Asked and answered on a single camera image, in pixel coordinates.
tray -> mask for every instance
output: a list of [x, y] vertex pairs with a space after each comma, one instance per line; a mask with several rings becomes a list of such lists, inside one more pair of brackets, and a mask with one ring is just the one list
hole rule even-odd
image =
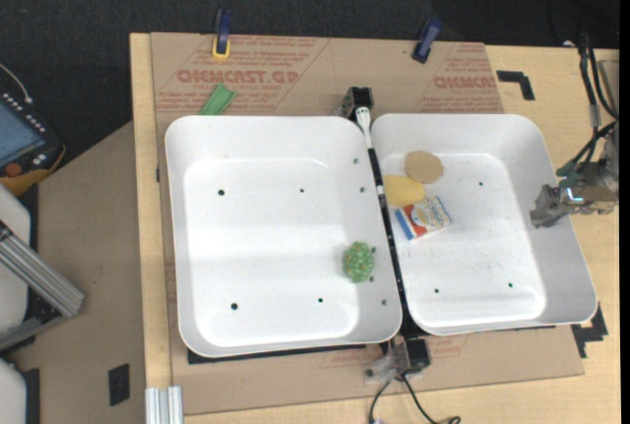
[[534, 228], [543, 184], [557, 185], [543, 137], [510, 114], [387, 114], [372, 126], [383, 174], [429, 151], [444, 174], [426, 185], [453, 223], [408, 241], [391, 209], [409, 312], [426, 332], [580, 323], [597, 299], [571, 219]]
[[[382, 342], [401, 302], [363, 136], [339, 117], [186, 116], [165, 136], [179, 328], [202, 356]], [[343, 272], [354, 241], [373, 279]]]

blue clamp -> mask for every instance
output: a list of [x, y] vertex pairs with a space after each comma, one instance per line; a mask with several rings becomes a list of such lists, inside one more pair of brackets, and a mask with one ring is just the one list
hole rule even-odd
[[217, 35], [213, 41], [213, 57], [220, 60], [229, 57], [229, 22], [231, 19], [231, 12], [229, 10], [223, 10], [219, 8], [217, 16], [215, 17], [215, 29]]
[[420, 41], [415, 46], [411, 57], [418, 62], [424, 64], [429, 58], [431, 52], [431, 44], [442, 30], [442, 22], [439, 19], [429, 19], [422, 28], [420, 33]]

